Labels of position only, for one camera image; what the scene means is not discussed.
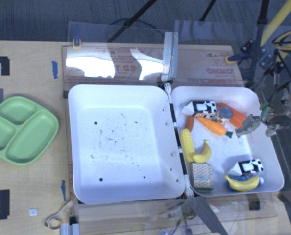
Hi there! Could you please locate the yellow banana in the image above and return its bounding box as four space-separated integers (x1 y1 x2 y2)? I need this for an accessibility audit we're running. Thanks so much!
192 140 213 164
224 174 260 192

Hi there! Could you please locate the orange carrot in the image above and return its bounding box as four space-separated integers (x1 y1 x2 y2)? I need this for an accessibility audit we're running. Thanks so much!
196 116 234 139

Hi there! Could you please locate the yellow corn cob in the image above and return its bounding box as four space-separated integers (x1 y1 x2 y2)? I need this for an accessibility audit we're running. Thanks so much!
180 128 196 163

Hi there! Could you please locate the orange bottle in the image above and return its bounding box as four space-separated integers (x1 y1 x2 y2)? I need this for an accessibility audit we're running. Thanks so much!
216 102 248 129

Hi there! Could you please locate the beige loop strap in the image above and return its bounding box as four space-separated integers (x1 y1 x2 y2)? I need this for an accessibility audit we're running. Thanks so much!
44 199 74 231

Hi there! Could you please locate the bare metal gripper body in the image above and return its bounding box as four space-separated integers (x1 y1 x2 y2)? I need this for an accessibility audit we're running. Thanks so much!
260 113 291 130

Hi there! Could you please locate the small can with grey lid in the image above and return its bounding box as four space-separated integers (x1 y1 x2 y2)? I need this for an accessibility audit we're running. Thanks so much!
215 106 234 126

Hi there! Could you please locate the black and white cow carton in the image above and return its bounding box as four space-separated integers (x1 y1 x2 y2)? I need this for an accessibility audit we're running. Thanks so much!
180 100 218 117
227 158 264 177

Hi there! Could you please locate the brown sausage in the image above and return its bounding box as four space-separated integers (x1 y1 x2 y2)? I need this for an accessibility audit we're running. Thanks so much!
186 115 195 133

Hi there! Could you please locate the green divided plate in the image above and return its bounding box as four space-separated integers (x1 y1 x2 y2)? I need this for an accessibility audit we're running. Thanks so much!
0 96 60 166

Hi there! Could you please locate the white plastic tray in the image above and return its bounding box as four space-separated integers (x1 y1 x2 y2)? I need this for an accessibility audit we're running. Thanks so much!
67 84 187 205
171 86 285 197

